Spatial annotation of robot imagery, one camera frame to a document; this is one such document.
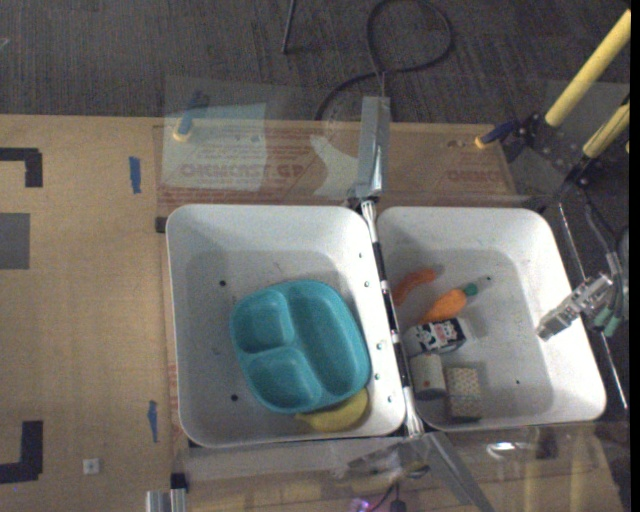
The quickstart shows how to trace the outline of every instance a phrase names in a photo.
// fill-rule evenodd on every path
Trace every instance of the yellow pole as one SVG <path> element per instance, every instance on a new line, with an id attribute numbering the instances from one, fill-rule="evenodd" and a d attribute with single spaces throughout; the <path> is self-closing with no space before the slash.
<path id="1" fill-rule="evenodd" d="M 611 118 L 604 123 L 596 133 L 582 146 L 582 152 L 589 158 L 597 158 L 620 135 L 631 117 L 631 101 L 618 107 Z"/>
<path id="2" fill-rule="evenodd" d="M 593 83 L 611 64 L 622 48 L 631 40 L 631 9 L 627 9 L 615 26 L 596 48 L 589 60 L 556 100 L 545 116 L 550 126 L 557 128 L 584 97 Z"/>

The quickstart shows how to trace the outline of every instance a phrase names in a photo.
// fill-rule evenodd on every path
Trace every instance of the teal divided plate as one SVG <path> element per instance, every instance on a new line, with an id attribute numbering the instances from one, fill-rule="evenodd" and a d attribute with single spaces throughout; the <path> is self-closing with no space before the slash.
<path id="1" fill-rule="evenodd" d="M 255 397 L 283 414 L 337 404 L 369 381 L 367 346 L 349 307 L 332 287 L 289 281 L 240 300 L 231 339 Z"/>

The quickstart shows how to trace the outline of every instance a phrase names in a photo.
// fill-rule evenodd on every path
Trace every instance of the gray square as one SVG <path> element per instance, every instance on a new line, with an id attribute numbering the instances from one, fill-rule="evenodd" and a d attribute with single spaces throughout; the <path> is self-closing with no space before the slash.
<path id="1" fill-rule="evenodd" d="M 0 213 L 0 270 L 28 269 L 31 216 Z"/>

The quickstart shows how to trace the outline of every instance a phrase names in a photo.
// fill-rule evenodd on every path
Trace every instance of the carrot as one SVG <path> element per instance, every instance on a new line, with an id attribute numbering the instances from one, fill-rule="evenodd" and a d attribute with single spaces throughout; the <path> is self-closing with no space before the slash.
<path id="1" fill-rule="evenodd" d="M 459 288 L 449 290 L 438 297 L 431 309 L 420 319 L 420 325 L 454 318 L 466 304 L 467 294 L 463 290 Z"/>
<path id="2" fill-rule="evenodd" d="M 432 282 L 436 277 L 436 271 L 431 268 L 411 272 L 411 274 L 405 276 L 395 290 L 391 292 L 394 304 L 400 306 L 406 300 L 411 290 L 420 284 Z"/>

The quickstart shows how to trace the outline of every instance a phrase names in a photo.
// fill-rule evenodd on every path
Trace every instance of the orange toy carrot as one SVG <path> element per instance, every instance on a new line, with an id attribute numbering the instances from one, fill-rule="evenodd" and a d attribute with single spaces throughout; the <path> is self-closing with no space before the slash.
<path id="1" fill-rule="evenodd" d="M 420 319 L 420 325 L 430 322 L 442 322 L 458 316 L 458 313 L 467 304 L 467 297 L 478 293 L 478 288 L 474 284 L 468 285 L 464 290 L 454 288 L 444 295 L 438 297 L 433 306 Z"/>
<path id="2" fill-rule="evenodd" d="M 409 296 L 411 290 L 420 284 L 432 282 L 436 277 L 436 271 L 432 268 L 424 268 L 417 272 L 411 272 L 411 274 L 408 274 L 395 290 L 392 291 L 394 304 L 400 306 Z"/>

